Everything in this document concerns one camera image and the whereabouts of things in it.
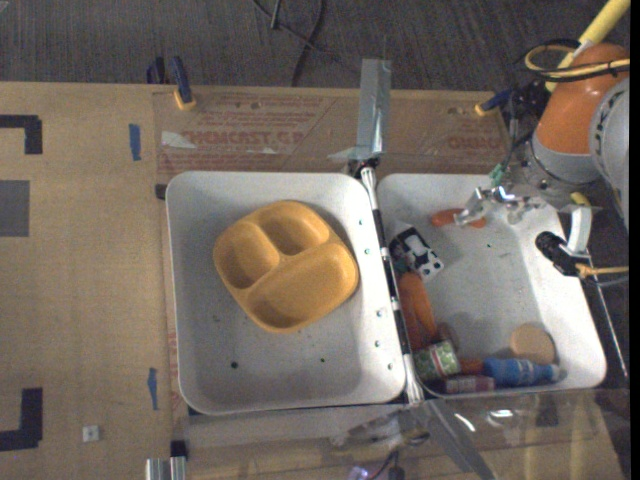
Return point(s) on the white and black carton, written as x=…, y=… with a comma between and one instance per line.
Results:
x=415, y=250

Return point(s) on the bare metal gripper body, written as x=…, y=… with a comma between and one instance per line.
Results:
x=537, y=185

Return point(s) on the blue plastic bottle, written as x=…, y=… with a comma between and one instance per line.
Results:
x=515, y=372

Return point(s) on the green and white can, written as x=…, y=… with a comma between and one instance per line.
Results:
x=436, y=360

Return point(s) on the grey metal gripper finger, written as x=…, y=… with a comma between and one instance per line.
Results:
x=477, y=207
x=522, y=208

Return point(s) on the orange sausage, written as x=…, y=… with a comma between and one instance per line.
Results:
x=442, y=218

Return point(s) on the orange carrot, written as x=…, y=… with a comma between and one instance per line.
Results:
x=416, y=308

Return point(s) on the tan round biscuit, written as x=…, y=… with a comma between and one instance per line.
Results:
x=532, y=344

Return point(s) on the black cylinder on white bracket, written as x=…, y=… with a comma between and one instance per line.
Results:
x=556, y=250

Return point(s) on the thin black and white rod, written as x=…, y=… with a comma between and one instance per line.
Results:
x=381, y=233

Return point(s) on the white plastic tray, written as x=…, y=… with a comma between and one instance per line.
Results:
x=280, y=368
x=500, y=288

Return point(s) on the orange divided plate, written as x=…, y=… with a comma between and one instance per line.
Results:
x=287, y=268

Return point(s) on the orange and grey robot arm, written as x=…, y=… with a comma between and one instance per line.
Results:
x=567, y=118

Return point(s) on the dark red can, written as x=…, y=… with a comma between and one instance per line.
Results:
x=467, y=384

